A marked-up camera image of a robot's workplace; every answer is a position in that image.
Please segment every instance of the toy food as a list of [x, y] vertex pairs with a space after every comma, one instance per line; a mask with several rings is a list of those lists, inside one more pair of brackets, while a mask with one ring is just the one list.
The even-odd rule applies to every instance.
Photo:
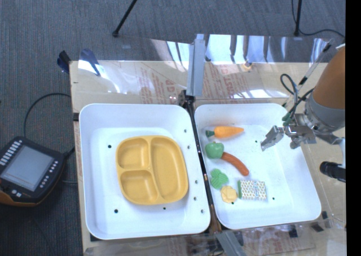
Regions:
[[208, 143], [205, 147], [205, 152], [207, 157], [211, 159], [222, 159], [229, 163], [231, 163], [237, 170], [243, 175], [248, 176], [249, 170], [247, 167], [242, 163], [240, 159], [235, 157], [232, 154], [224, 152], [224, 145], [222, 143]]
[[232, 203], [237, 200], [237, 192], [231, 186], [223, 186], [221, 189], [222, 200], [226, 203]]
[[215, 136], [216, 138], [228, 138], [229, 136], [234, 136], [242, 133], [243, 131], [244, 129], [242, 127], [217, 126], [214, 128], [214, 131], [206, 130], [205, 135], [207, 138], [210, 136]]
[[265, 200], [267, 199], [266, 185], [262, 181], [239, 180], [238, 198], [246, 200]]
[[215, 188], [215, 189], [220, 189], [223, 184], [228, 183], [228, 177], [225, 173], [221, 172], [220, 169], [213, 169], [210, 172], [212, 178], [210, 180], [210, 184]]

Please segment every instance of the green pepper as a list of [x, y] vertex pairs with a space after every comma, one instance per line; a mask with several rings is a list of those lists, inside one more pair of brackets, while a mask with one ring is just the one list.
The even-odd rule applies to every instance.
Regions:
[[222, 143], [208, 143], [204, 148], [208, 158], [219, 159], [223, 155], [224, 145]]

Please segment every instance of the gray carpet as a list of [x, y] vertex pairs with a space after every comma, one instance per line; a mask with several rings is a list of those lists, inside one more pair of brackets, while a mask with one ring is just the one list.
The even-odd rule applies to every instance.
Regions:
[[[83, 48], [99, 60], [124, 59], [112, 36], [132, 0], [0, 0], [0, 147], [24, 135], [24, 118], [41, 96], [70, 94], [56, 61]], [[138, 0], [121, 36], [191, 43], [196, 33], [293, 36], [298, 0]], [[344, 42], [346, 0], [303, 0], [300, 36]], [[73, 143], [71, 100], [44, 98], [29, 113], [27, 137], [60, 152]], [[75, 157], [62, 180], [76, 180]], [[0, 205], [0, 255], [82, 254], [78, 190], [59, 183], [35, 208]]]

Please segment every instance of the black cord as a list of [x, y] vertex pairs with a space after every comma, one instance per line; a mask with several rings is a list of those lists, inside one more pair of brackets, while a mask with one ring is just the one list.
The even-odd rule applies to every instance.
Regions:
[[[283, 77], [286, 77], [287, 79], [289, 79], [289, 81], [290, 81], [291, 84], [292, 84], [293, 91], [291, 91], [291, 90], [285, 85], [285, 83], [283, 82]], [[284, 86], [284, 88], [285, 88], [288, 92], [290, 92], [292, 95], [294, 95], [294, 94], [296, 93], [296, 91], [297, 91], [297, 86], [296, 86], [295, 82], [291, 79], [291, 77], [290, 77], [288, 74], [286, 74], [286, 73], [281, 74], [280, 80], [281, 80], [281, 84]]]
[[[31, 110], [34, 108], [34, 106], [39, 102], [41, 101], [42, 99], [44, 98], [47, 98], [48, 96], [54, 96], [54, 95], [61, 95], [61, 96], [67, 96], [69, 98], [71, 98], [70, 95], [68, 94], [65, 94], [63, 92], [52, 92], [50, 94], [46, 94], [42, 97], [40, 97], [39, 99], [37, 99], [31, 106], [30, 108], [28, 109], [27, 111], [27, 114], [25, 115], [25, 119], [24, 119], [24, 126], [23, 126], [23, 130], [24, 130], [24, 137], [27, 137], [27, 132], [26, 132], [26, 127], [27, 127], [27, 119], [28, 119], [28, 116], [29, 116], [29, 113], [31, 112]], [[73, 147], [72, 149], [70, 149], [68, 152], [65, 152], [63, 155], [64, 157], [69, 158], [70, 155], [75, 151], [75, 147]]]
[[208, 254], [208, 256], [221, 256], [224, 253], [224, 251], [219, 251], [218, 254], [215, 254], [216, 249], [217, 248], [215, 248], [210, 254]]
[[[283, 81], [283, 77], [286, 77], [287, 79], [289, 79], [289, 81], [290, 81], [291, 84], [292, 84], [293, 91], [290, 90], [290, 89], [286, 86], [286, 84], [285, 84], [284, 81]], [[314, 89], [309, 90], [309, 91], [306, 92], [302, 97], [299, 97], [299, 96], [298, 96], [298, 91], [297, 91], [297, 86], [296, 86], [295, 82], [292, 80], [292, 78], [291, 78], [288, 74], [286, 74], [286, 73], [281, 74], [280, 80], [281, 80], [281, 83], [282, 83], [282, 85], [284, 86], [284, 88], [285, 88], [288, 92], [290, 92], [295, 98], [297, 98], [297, 102], [294, 103], [293, 107], [292, 107], [292, 108], [289, 110], [289, 112], [288, 112], [288, 113], [290, 114], [289, 117], [292, 118], [292, 117], [294, 116], [294, 114], [295, 114], [295, 112], [296, 112], [296, 108], [297, 108], [297, 106], [300, 104], [300, 102], [306, 100], [307, 96], [308, 96]]]
[[[291, 5], [292, 5], [293, 20], [294, 20], [294, 22], [296, 23], [297, 21], [296, 21], [296, 18], [295, 18], [295, 16], [294, 16], [293, 0], [291, 0]], [[321, 33], [321, 32], [333, 32], [333, 33], [337, 33], [339, 36], [341, 36], [341, 37], [343, 37], [343, 38], [345, 39], [345, 36], [344, 36], [342, 33], [338, 32], [338, 31], [336, 31], [336, 30], [334, 30], [334, 29], [322, 29], [322, 30], [319, 30], [318, 32], [314, 32], [314, 33], [304, 33], [304, 32], [301, 31], [300, 28], [299, 28], [298, 31], [299, 31], [300, 33], [302, 33], [304, 36], [313, 36], [313, 35], [318, 34], [318, 33]]]

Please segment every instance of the black cable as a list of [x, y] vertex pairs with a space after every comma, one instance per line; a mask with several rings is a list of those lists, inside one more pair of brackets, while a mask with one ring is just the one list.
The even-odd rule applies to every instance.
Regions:
[[[291, 84], [292, 84], [293, 91], [290, 90], [290, 89], [286, 86], [286, 84], [285, 84], [284, 81], [283, 81], [283, 77], [286, 77], [287, 79], [289, 79], [289, 81], [290, 81]], [[314, 89], [309, 90], [309, 91], [306, 92], [302, 97], [299, 97], [299, 96], [298, 96], [298, 91], [297, 91], [297, 86], [296, 86], [295, 82], [292, 80], [292, 78], [291, 78], [288, 74], [286, 74], [286, 73], [281, 74], [280, 80], [281, 80], [281, 84], [284, 86], [284, 88], [285, 88], [288, 92], [290, 92], [295, 98], [297, 98], [297, 102], [295, 102], [295, 103], [293, 104], [293, 107], [288, 111], [288, 113], [290, 114], [289, 118], [292, 118], [292, 117], [294, 116], [294, 114], [295, 114], [295, 112], [296, 112], [296, 108], [297, 108], [297, 106], [300, 104], [300, 102], [306, 100], [307, 96], [308, 96]]]
[[[37, 99], [37, 100], [30, 106], [30, 108], [29, 108], [28, 111], [27, 111], [27, 114], [25, 115], [24, 126], [23, 126], [24, 137], [27, 136], [27, 134], [26, 134], [26, 125], [27, 125], [27, 119], [28, 119], [28, 116], [29, 116], [29, 113], [31, 112], [31, 110], [34, 108], [34, 106], [35, 106], [39, 101], [41, 101], [41, 100], [44, 99], [44, 98], [47, 98], [48, 96], [53, 96], [53, 95], [62, 95], [62, 96], [71, 97], [70, 95], [64, 94], [64, 93], [62, 93], [62, 92], [52, 92], [52, 93], [50, 93], [50, 94], [46, 94], [46, 95], [40, 97], [39, 99]], [[63, 153], [64, 159], [65, 159], [65, 160], [69, 159], [70, 156], [72, 155], [72, 153], [74, 153], [74, 151], [75, 151], [75, 146], [74, 146], [73, 148], [71, 148], [69, 151]], [[67, 181], [67, 180], [64, 180], [63, 182], [64, 182], [64, 183], [77, 183], [77, 182], [75, 182], [75, 181]], [[47, 244], [48, 244], [48, 246], [49, 246], [49, 248], [50, 248], [50, 250], [51, 250], [51, 254], [55, 256], [56, 253], [55, 253], [54, 248], [52, 247], [52, 245], [51, 245], [51, 243], [50, 243], [50, 240], [49, 240], [49, 238], [47, 237], [46, 233], [45, 233], [44, 230], [41, 228], [41, 226], [40, 226], [40, 224], [38, 223], [38, 221], [36, 220], [36, 218], [35, 218], [33, 215], [31, 215], [31, 217], [32, 217], [33, 221], [35, 222], [35, 224], [38, 226], [38, 228], [39, 228], [39, 230], [41, 231], [41, 233], [43, 234], [43, 236], [44, 236], [44, 238], [45, 238], [45, 240], [46, 240], [46, 242], [47, 242]]]
[[221, 256], [224, 253], [224, 251], [219, 251], [218, 254], [215, 254], [216, 249], [217, 248], [215, 248], [211, 253], [209, 253], [208, 256]]
[[[39, 99], [37, 99], [31, 106], [30, 108], [28, 109], [27, 111], [27, 114], [25, 115], [25, 119], [24, 119], [24, 126], [23, 126], [23, 130], [24, 130], [24, 137], [27, 137], [27, 133], [26, 133], [26, 127], [27, 127], [27, 119], [28, 119], [28, 116], [29, 116], [29, 113], [31, 112], [31, 110], [34, 108], [34, 106], [39, 102], [41, 101], [42, 99], [44, 98], [47, 98], [48, 96], [54, 96], [54, 95], [61, 95], [61, 96], [67, 96], [69, 98], [71, 98], [70, 95], [68, 94], [65, 94], [63, 92], [52, 92], [50, 94], [46, 94], [42, 97], [40, 97]], [[70, 157], [70, 155], [75, 151], [75, 147], [73, 147], [72, 149], [70, 149], [68, 152], [65, 152], [63, 155], [66, 156], [66, 158]]]
[[[296, 18], [295, 18], [295, 16], [294, 16], [293, 0], [291, 0], [291, 6], [292, 6], [293, 20], [294, 20], [294, 22], [296, 23]], [[336, 31], [336, 30], [334, 30], [334, 29], [322, 29], [322, 30], [319, 30], [318, 32], [314, 32], [314, 33], [304, 33], [304, 32], [301, 31], [300, 28], [299, 28], [298, 31], [299, 31], [300, 33], [302, 33], [304, 36], [313, 36], [313, 35], [318, 34], [318, 33], [321, 33], [321, 32], [334, 32], [334, 33], [337, 33], [339, 36], [341, 36], [341, 37], [343, 37], [343, 38], [345, 39], [345, 36], [344, 36], [342, 33], [338, 32], [338, 31]]]
[[[285, 85], [285, 83], [283, 82], [283, 77], [286, 77], [287, 79], [289, 79], [289, 81], [290, 81], [291, 84], [292, 84], [293, 91], [291, 91], [291, 90]], [[294, 94], [296, 93], [296, 91], [297, 91], [297, 86], [296, 86], [295, 82], [291, 79], [291, 77], [290, 77], [288, 74], [286, 74], [286, 73], [281, 74], [280, 80], [281, 80], [281, 84], [284, 86], [284, 88], [285, 88], [288, 92], [290, 92], [292, 95], [294, 95]]]

